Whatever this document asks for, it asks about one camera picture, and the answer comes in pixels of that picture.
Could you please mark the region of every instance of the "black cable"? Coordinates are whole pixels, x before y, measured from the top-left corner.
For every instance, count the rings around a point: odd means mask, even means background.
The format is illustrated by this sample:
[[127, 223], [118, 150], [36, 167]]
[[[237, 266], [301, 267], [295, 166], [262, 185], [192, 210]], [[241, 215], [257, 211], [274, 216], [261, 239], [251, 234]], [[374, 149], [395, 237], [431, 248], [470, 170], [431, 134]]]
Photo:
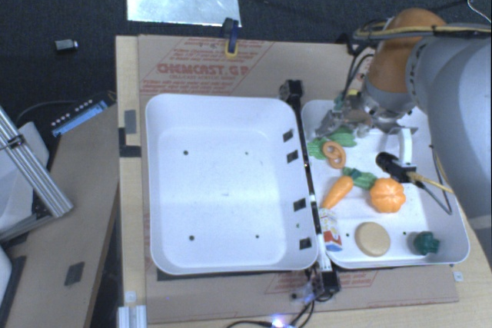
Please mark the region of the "black cable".
[[19, 122], [21, 121], [22, 117], [26, 115], [28, 112], [31, 112], [35, 109], [41, 108], [41, 107], [48, 107], [50, 105], [70, 105], [74, 104], [76, 101], [73, 100], [59, 100], [59, 101], [44, 101], [42, 103], [38, 103], [35, 105], [32, 105], [29, 108], [26, 108], [23, 112], [21, 112], [18, 117], [15, 119], [15, 125], [18, 126]]
[[[437, 155], [436, 152], [434, 152], [434, 148], [432, 145], [430, 146], [432, 149], [432, 161], [434, 162], [434, 169], [436, 170], [437, 173], [437, 179], [439, 180], [439, 183], [444, 186], [443, 178], [440, 175], [440, 169], [439, 165], [437, 164]], [[449, 208], [449, 211], [452, 212], [453, 210], [451, 209], [451, 205], [449, 204], [449, 197], [447, 196], [447, 193], [445, 190], [441, 190], [443, 192], [444, 199], [446, 200], [447, 207]]]
[[437, 202], [437, 205], [439, 205], [443, 209], [444, 212], [446, 212], [449, 215], [453, 214], [453, 210], [451, 209], [451, 205], [449, 204], [449, 200], [448, 199], [446, 199], [447, 207], [445, 207], [444, 204], [439, 200], [439, 198], [437, 198], [436, 194], [434, 194], [432, 192], [432, 190], [429, 189], [429, 187], [427, 187], [424, 184], [424, 182], [415, 181], [413, 183], [414, 183], [415, 186], [417, 186], [420, 189], [426, 191], [427, 194], [429, 194], [432, 197], [432, 199]]
[[271, 323], [268, 321], [254, 321], [254, 320], [239, 320], [235, 321], [232, 324], [229, 324], [226, 326], [226, 328], [232, 328], [233, 326], [237, 326], [240, 324], [250, 324], [250, 325], [257, 325], [257, 326], [266, 326], [266, 328], [271, 328]]
[[318, 298], [316, 298], [316, 302], [321, 302], [321, 303], [328, 302], [331, 298], [333, 298], [333, 294], [330, 294], [328, 297], [325, 297], [325, 298], [318, 297]]
[[359, 69], [361, 68], [362, 63], [364, 62], [364, 60], [366, 60], [367, 58], [370, 58], [372, 56], [374, 56], [374, 55], [373, 54], [365, 54], [360, 59], [360, 61], [357, 63], [357, 66], [355, 66], [355, 67], [354, 67], [354, 65], [355, 65], [355, 62], [357, 60], [358, 55], [357, 56], [354, 56], [354, 60], [352, 61], [351, 66], [348, 69], [347, 80], [345, 82], [344, 90], [342, 91], [342, 98], [343, 99], [345, 99], [345, 96], [347, 96], [348, 88], [351, 86], [352, 81], [357, 76], [357, 73], [359, 72]]
[[366, 22], [361, 30], [362, 31], [382, 31], [384, 29], [384, 26], [387, 24], [388, 19], [372, 19], [369, 22]]
[[309, 310], [309, 314], [307, 315], [307, 318], [306, 320], [304, 320], [304, 322], [298, 326], [298, 328], [303, 328], [304, 326], [306, 326], [306, 324], [309, 322], [309, 320], [311, 319], [311, 317], [313, 316], [313, 312], [314, 312], [314, 301], [311, 302], [311, 310]]
[[289, 325], [295, 325], [299, 319], [306, 313], [306, 311], [309, 309], [309, 306], [311, 306], [311, 304], [314, 304], [314, 301], [308, 303], [303, 310], [301, 310], [301, 312], [289, 323]]

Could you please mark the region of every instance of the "toy food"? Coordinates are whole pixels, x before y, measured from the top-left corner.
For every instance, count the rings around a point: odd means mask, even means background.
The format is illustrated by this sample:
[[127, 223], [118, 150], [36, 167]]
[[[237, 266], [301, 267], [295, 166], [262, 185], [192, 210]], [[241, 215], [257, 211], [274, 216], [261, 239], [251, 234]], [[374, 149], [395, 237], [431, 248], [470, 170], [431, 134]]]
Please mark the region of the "toy food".
[[357, 145], [353, 131], [344, 126], [338, 128], [336, 131], [328, 135], [332, 141], [339, 143], [342, 147], [354, 147]]
[[321, 148], [323, 155], [333, 168], [343, 168], [347, 160], [347, 154], [342, 146], [334, 141], [326, 141]]
[[331, 209], [345, 197], [354, 187], [354, 178], [361, 175], [358, 170], [352, 170], [350, 175], [343, 175], [337, 179], [323, 200], [321, 207]]
[[[350, 175], [353, 168], [344, 167], [342, 172], [344, 175]], [[364, 190], [370, 190], [374, 186], [374, 182], [377, 180], [377, 176], [373, 175], [371, 172], [362, 172], [360, 177], [354, 179], [354, 186], [360, 187]]]
[[380, 257], [390, 248], [391, 239], [383, 226], [368, 221], [357, 227], [355, 243], [362, 253], [371, 257]]
[[390, 177], [379, 178], [369, 190], [371, 203], [381, 213], [389, 214], [398, 212], [407, 198], [403, 185]]
[[414, 239], [414, 247], [419, 254], [427, 256], [428, 253], [439, 251], [439, 240], [434, 238], [430, 231], [422, 231]]

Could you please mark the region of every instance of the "toy carrot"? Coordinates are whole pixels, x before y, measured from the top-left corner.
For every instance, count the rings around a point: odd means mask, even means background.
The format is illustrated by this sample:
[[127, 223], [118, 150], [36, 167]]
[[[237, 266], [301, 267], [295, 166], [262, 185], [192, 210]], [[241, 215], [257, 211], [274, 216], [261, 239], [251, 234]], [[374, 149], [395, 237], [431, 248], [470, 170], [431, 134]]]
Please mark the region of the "toy carrot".
[[360, 175], [360, 171], [353, 169], [349, 175], [339, 177], [331, 187], [330, 191], [328, 191], [321, 207], [331, 209], [338, 204], [341, 199], [352, 190], [352, 187], [354, 187], [354, 179]]

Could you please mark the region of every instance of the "wooden board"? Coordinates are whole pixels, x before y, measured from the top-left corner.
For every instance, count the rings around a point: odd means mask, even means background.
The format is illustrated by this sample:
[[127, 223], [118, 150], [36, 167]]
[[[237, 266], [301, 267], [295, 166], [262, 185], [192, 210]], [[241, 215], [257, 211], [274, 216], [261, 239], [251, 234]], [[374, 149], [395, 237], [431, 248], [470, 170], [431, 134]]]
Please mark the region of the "wooden board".
[[[90, 326], [116, 213], [116, 106], [61, 138], [52, 177], [75, 207], [8, 250], [27, 257], [8, 328]], [[68, 268], [82, 262], [81, 280], [66, 286]]]
[[[309, 54], [309, 45], [303, 48], [304, 54]], [[337, 59], [343, 58], [343, 50], [334, 48]], [[326, 53], [327, 63], [330, 64], [331, 54]], [[117, 38], [117, 74], [118, 74], [118, 100], [120, 105], [120, 127], [124, 125], [124, 113], [127, 110], [135, 110], [137, 119], [139, 119], [138, 103], [138, 39], [135, 37], [118, 37]], [[134, 144], [140, 144], [139, 132], [133, 134], [131, 140]], [[127, 215], [126, 225], [122, 228], [122, 245], [123, 245], [123, 264], [124, 264], [124, 288], [125, 291], [133, 290], [137, 293], [137, 302], [126, 303], [126, 306], [135, 304], [146, 304], [145, 289], [145, 259], [141, 249], [145, 244], [143, 237], [143, 201], [141, 199], [141, 190], [138, 195], [138, 187], [135, 186], [141, 182], [141, 170], [138, 159], [125, 158], [120, 160], [121, 179], [131, 185], [131, 190], [121, 187], [121, 214]], [[329, 324], [330, 326], [486, 326], [488, 321], [492, 320], [492, 312], [488, 305], [492, 300], [492, 273], [488, 266], [486, 257], [480, 248], [477, 238], [470, 234], [471, 252], [468, 259], [457, 265], [454, 271], [461, 272], [464, 281], [457, 283], [457, 292], [460, 297], [458, 303], [435, 304], [425, 306], [405, 306], [405, 307], [384, 307], [383, 303], [374, 305], [377, 307], [370, 310], [350, 310], [337, 311], [336, 313], [315, 313], [309, 326], [313, 328], [322, 327]], [[440, 267], [441, 271], [447, 271], [450, 276], [453, 271], [449, 267]], [[422, 303], [428, 303], [428, 300], [422, 300]], [[154, 324], [153, 328], [170, 328], [170, 327], [223, 327], [237, 319], [232, 320], [209, 320], [199, 322], [167, 323]]]

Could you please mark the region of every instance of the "green toy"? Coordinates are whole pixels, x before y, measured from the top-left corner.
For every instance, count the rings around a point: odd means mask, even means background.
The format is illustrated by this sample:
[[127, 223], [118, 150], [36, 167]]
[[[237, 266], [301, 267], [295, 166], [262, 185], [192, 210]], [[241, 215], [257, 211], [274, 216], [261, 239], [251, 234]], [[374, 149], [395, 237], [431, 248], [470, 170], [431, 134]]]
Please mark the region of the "green toy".
[[439, 240], [435, 239], [430, 231], [422, 231], [415, 237], [414, 246], [419, 254], [427, 256], [429, 253], [437, 253]]
[[[355, 168], [344, 167], [342, 172], [344, 175], [350, 175]], [[370, 172], [361, 172], [361, 175], [354, 179], [354, 186], [358, 186], [361, 189], [370, 190], [374, 186], [374, 182], [377, 177]]]
[[353, 131], [346, 126], [340, 126], [333, 133], [329, 134], [328, 138], [339, 143], [342, 147], [354, 147], [357, 145]]
[[321, 151], [321, 147], [327, 141], [326, 138], [315, 138], [313, 141], [308, 142], [307, 145], [307, 154], [310, 156], [317, 158], [318, 160], [326, 160], [323, 152]]

